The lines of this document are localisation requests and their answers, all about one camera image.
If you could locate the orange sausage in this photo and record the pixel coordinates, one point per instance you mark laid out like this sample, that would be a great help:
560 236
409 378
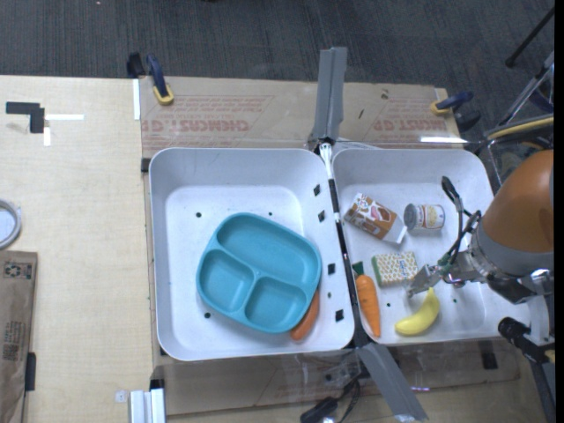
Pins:
308 320

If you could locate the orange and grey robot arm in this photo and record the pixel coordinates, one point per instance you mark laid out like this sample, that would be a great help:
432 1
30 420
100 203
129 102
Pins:
520 201

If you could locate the black cylinder on white bracket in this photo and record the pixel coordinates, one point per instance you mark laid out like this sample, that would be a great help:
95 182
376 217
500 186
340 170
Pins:
516 332

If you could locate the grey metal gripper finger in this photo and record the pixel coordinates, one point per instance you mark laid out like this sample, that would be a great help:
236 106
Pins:
418 284
432 270

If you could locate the clear tape roll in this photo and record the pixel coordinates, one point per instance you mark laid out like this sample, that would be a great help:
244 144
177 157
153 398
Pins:
17 225

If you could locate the white plastic tray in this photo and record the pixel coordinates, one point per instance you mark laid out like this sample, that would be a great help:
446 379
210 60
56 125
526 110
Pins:
462 315
185 254

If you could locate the brown paper bag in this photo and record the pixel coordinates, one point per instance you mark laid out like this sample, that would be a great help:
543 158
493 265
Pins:
15 324

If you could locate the yellow banana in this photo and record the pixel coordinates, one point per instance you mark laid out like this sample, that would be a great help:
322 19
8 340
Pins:
420 320

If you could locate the orange carrot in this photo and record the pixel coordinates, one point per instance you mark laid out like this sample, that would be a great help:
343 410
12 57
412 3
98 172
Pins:
369 300

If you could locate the brown cardboard board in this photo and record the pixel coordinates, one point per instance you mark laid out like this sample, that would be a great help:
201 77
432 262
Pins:
264 117

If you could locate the brown and white carton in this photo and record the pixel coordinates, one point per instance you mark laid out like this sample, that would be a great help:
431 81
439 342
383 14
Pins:
374 216

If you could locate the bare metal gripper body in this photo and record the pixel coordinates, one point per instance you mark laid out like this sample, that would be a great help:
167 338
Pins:
466 268

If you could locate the small white and yellow can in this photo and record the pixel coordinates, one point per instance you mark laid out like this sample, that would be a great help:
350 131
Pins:
425 217

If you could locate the blue divided plate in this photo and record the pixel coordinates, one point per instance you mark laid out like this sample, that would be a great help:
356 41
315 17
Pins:
260 254

